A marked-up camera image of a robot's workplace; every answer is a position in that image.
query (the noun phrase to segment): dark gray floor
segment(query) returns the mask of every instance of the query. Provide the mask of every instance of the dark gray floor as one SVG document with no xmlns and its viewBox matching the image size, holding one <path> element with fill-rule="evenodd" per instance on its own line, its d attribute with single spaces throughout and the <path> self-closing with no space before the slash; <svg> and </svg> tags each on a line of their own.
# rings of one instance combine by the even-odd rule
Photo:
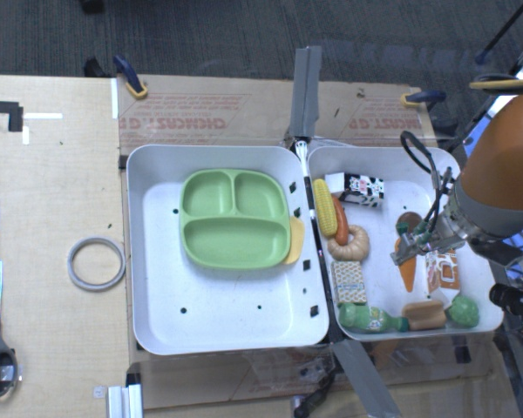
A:
<svg viewBox="0 0 523 418">
<path fill-rule="evenodd" d="M 295 49 L 323 46 L 321 80 L 445 91 L 436 125 L 464 125 L 486 96 L 478 74 L 508 72 L 523 51 L 523 14 L 485 64 L 481 51 L 523 0 L 0 0 L 0 74 L 83 76 L 95 56 L 114 73 L 292 79 Z"/>
</svg>

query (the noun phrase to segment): silver ring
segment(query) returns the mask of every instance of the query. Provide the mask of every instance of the silver ring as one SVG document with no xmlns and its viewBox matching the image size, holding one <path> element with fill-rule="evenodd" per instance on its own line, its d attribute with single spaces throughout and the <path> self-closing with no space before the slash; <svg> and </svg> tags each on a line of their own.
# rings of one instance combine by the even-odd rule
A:
<svg viewBox="0 0 523 418">
<path fill-rule="evenodd" d="M 73 269 L 73 260 L 76 257 L 76 254 L 78 251 L 87 245 L 107 245 L 109 246 L 118 256 L 120 260 L 120 269 L 117 272 L 117 274 L 107 281 L 106 283 L 89 283 L 85 280 L 82 280 L 79 278 L 79 276 L 76 275 L 76 272 Z M 70 275 L 71 281 L 77 286 L 87 291 L 105 291 L 114 285 L 116 285 L 120 279 L 122 279 L 122 276 L 124 276 L 124 271 L 126 269 L 126 257 L 124 255 L 124 251 L 122 250 L 122 246 L 120 246 L 118 243 L 116 243 L 114 240 L 109 239 L 108 237 L 102 237 L 99 235 L 94 235 L 91 237 L 87 237 L 86 239 L 81 239 L 78 241 L 70 250 L 70 253 L 68 254 L 68 275 Z"/>
</svg>

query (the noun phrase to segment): wooden table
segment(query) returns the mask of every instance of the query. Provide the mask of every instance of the wooden table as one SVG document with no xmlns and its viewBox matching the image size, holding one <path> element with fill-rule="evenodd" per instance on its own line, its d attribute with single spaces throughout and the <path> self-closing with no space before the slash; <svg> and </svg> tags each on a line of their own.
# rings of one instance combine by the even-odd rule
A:
<svg viewBox="0 0 523 418">
<path fill-rule="evenodd" d="M 0 114 L 3 337 L 23 370 L 16 390 L 0 401 L 0 417 L 103 417 L 105 399 L 95 396 L 101 387 L 124 386 L 130 363 L 126 284 L 103 293 L 79 289 L 66 258 L 91 235 L 125 239 L 112 80 L 0 76 L 0 100 L 18 102 L 34 117 L 24 120 L 27 141 L 9 132 L 7 115 Z M 51 114 L 61 118 L 47 119 Z M 115 257 L 99 246 L 79 253 L 76 265 L 96 282 L 117 269 Z M 394 400 L 406 416 L 447 416 L 449 410 L 450 416 L 517 416 L 501 355 L 493 344 L 485 349 L 492 363 L 487 376 L 396 384 Z M 244 415 L 291 416 L 290 399 L 146 411 L 180 418 Z M 312 416 L 365 412 L 347 391 L 331 393 Z"/>
</svg>

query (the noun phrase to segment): divided green plate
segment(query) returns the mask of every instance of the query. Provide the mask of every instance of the divided green plate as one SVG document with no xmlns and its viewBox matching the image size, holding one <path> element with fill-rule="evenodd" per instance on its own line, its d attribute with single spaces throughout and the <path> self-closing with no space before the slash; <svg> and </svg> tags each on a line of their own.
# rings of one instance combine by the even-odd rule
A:
<svg viewBox="0 0 523 418">
<path fill-rule="evenodd" d="M 244 270 L 277 265 L 290 248 L 285 194 L 261 172 L 195 172 L 180 194 L 180 237 L 188 256 L 202 266 Z"/>
</svg>

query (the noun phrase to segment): toy bottle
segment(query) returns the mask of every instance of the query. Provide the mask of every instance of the toy bottle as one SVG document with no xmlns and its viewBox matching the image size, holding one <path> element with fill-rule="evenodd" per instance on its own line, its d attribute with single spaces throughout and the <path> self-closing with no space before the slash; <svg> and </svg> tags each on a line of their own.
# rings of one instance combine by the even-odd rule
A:
<svg viewBox="0 0 523 418">
<path fill-rule="evenodd" d="M 371 333 L 389 330 L 405 332 L 409 321 L 405 317 L 393 317 L 378 307 L 343 303 L 339 307 L 339 323 L 346 328 L 357 328 Z"/>
</svg>

